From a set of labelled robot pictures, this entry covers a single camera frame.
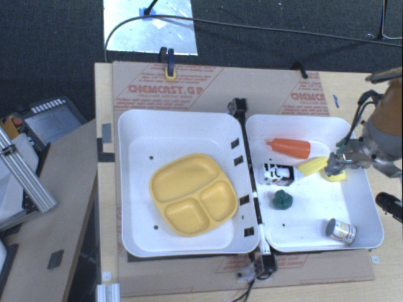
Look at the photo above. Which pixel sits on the brown cardboard board red print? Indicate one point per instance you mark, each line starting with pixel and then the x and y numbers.
pixel 195 90

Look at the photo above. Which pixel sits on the green broccoli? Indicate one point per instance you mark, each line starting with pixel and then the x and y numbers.
pixel 282 200

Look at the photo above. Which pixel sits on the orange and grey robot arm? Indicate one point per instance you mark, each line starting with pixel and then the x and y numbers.
pixel 390 112

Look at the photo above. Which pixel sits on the yellow divided plate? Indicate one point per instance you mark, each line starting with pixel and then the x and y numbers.
pixel 192 193

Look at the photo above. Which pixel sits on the white plastic tray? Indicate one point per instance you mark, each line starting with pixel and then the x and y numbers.
pixel 315 206
pixel 176 131

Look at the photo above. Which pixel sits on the small white and gold can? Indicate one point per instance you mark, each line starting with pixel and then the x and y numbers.
pixel 343 232

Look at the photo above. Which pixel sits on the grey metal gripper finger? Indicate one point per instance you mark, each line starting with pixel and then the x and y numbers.
pixel 336 158
pixel 334 169

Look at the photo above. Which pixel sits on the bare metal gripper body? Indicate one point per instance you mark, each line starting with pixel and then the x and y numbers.
pixel 362 154

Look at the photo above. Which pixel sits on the black and white bottle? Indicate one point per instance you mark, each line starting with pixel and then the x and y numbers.
pixel 277 174

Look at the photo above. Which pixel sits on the yellow oblong toy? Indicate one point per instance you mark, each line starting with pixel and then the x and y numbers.
pixel 312 165

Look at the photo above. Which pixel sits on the orange bottle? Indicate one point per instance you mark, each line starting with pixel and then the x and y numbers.
pixel 291 147

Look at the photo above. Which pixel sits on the thin black and white rod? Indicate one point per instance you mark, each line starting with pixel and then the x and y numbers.
pixel 252 175

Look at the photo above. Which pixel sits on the yellow round toy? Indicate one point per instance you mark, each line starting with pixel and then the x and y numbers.
pixel 335 178

